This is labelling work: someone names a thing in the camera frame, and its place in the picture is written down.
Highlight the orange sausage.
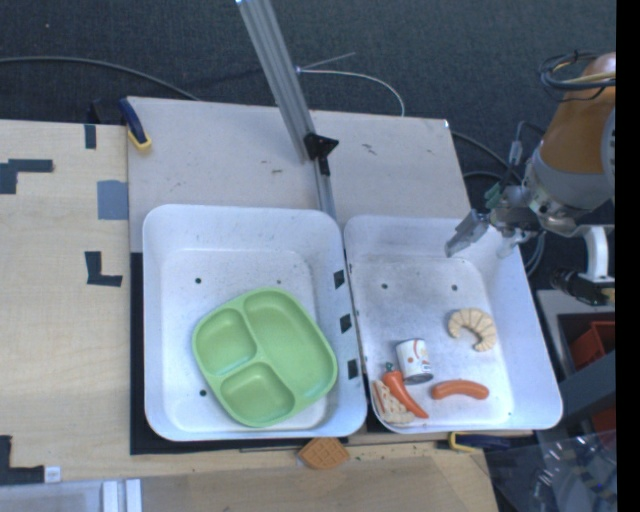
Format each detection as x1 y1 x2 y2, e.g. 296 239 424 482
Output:
430 379 491 402

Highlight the brown waffle biscuit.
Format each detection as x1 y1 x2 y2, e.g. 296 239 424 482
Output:
296 435 352 472

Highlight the white plastic tray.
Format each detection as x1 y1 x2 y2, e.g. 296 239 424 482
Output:
342 214 565 436
141 202 369 443

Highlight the black cylinder on white bracket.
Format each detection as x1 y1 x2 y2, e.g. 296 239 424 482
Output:
549 224 617 307

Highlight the beige sandwich slice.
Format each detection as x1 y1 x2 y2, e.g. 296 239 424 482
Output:
370 379 417 427

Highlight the beige croissant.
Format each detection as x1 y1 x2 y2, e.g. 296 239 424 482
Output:
446 306 498 353

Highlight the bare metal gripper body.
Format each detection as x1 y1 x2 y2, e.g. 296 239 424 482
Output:
488 187 587 238

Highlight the green divided plate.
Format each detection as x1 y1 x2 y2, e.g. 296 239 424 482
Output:
191 285 340 430

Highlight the orange carrot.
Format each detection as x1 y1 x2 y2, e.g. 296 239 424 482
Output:
381 361 431 421

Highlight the white can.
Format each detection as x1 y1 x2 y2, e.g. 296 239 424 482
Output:
394 337 435 386

